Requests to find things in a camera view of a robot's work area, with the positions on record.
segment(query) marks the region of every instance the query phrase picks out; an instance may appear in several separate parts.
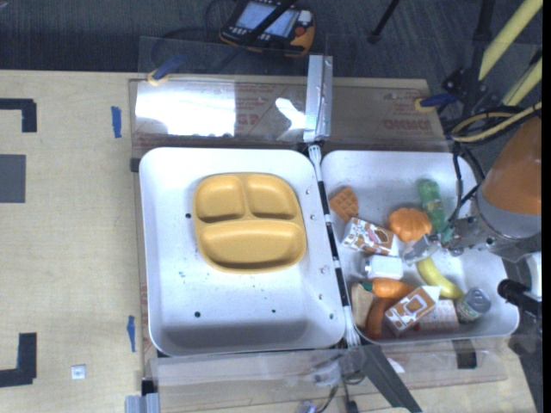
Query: silver can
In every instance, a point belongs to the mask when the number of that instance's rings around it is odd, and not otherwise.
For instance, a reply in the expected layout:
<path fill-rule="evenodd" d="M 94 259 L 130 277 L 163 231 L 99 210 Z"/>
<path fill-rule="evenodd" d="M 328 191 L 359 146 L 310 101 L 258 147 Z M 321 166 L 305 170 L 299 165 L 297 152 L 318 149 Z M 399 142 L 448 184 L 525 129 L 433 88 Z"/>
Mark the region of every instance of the silver can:
<path fill-rule="evenodd" d="M 460 323 L 471 323 L 488 312 L 492 303 L 488 294 L 479 287 L 472 287 L 455 301 L 455 312 Z"/>

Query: yellow pole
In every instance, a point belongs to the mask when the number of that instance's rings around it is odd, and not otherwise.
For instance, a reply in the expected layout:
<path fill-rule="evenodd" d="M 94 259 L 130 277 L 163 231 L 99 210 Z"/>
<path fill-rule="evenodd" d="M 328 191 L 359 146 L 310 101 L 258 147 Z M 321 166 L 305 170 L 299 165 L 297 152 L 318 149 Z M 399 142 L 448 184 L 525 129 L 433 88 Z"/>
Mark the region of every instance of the yellow pole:
<path fill-rule="evenodd" d="M 503 97 L 505 106 L 516 106 L 542 80 L 543 57 L 513 85 Z"/>
<path fill-rule="evenodd" d="M 518 37 L 530 20 L 542 8 L 543 0 L 524 0 L 509 21 L 503 26 L 492 44 L 484 52 L 480 66 L 479 81 L 482 81 Z"/>

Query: green bottle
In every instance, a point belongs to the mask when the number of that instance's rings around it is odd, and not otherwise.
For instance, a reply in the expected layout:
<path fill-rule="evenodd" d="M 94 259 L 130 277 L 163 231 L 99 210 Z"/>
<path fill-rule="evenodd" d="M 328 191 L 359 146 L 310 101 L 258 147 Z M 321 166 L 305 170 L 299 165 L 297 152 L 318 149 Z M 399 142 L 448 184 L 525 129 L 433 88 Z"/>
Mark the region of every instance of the green bottle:
<path fill-rule="evenodd" d="M 418 185 L 424 211 L 429 215 L 433 232 L 441 232 L 446 226 L 446 212 L 440 196 L 440 187 L 434 181 L 423 179 Z"/>

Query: orange pumpkin toy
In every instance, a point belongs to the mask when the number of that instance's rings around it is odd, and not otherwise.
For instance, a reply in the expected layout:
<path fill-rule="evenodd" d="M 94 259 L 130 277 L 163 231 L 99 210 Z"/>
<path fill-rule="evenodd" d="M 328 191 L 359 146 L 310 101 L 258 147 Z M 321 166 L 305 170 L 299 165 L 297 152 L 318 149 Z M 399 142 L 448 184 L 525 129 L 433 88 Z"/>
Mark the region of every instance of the orange pumpkin toy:
<path fill-rule="evenodd" d="M 388 216 L 388 227 L 402 242 L 417 242 L 424 234 L 432 231 L 427 213 L 416 208 L 394 211 Z"/>

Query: handheld device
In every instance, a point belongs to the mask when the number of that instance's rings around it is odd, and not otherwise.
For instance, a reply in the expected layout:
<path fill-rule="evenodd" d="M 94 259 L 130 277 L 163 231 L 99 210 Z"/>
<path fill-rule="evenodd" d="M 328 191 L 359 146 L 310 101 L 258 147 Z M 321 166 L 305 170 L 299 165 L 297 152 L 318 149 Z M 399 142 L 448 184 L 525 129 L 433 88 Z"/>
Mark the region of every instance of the handheld device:
<path fill-rule="evenodd" d="M 220 29 L 220 39 L 239 46 L 281 0 L 238 0 L 233 12 Z M 250 49 L 281 50 L 285 56 L 300 57 L 308 52 L 315 32 L 313 13 L 308 9 L 291 6 L 251 44 Z"/>

